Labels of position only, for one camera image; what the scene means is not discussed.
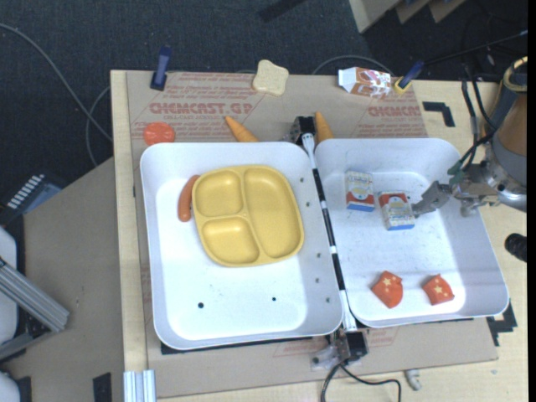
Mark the beige bread slice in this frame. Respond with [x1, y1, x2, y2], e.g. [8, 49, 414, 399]
[251, 59, 291, 98]

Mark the orange sausage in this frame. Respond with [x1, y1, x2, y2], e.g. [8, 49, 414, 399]
[177, 174, 202, 224]

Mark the red slice with yellow stars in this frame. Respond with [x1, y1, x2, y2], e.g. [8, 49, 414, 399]
[370, 270, 405, 310]
[421, 273, 456, 307]

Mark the orange carrot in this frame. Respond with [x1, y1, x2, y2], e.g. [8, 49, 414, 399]
[224, 116, 260, 144]
[314, 111, 335, 142]

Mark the red round tomato slice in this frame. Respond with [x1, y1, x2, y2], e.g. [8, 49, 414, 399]
[142, 121, 177, 147]

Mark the small white red blue carton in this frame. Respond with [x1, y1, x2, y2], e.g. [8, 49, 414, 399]
[344, 169, 376, 214]
[377, 190, 416, 231]

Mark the yellow divided plate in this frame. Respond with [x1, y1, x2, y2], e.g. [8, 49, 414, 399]
[191, 164, 306, 268]

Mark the thin black and white rod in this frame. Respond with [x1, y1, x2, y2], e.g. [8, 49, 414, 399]
[301, 131, 358, 332]

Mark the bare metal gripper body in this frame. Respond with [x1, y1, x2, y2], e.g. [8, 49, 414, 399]
[450, 162, 528, 213]

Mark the black cylinder on white bracket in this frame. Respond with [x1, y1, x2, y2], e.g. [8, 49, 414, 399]
[503, 232, 528, 263]

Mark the brown cardboard board red print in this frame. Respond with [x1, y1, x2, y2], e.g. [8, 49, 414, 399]
[125, 70, 500, 398]

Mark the orange and white carton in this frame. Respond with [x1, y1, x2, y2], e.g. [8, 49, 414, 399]
[338, 66, 393, 100]

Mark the white plastic tray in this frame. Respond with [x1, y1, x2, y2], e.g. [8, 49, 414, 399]
[139, 141, 345, 351]
[313, 137, 511, 329]

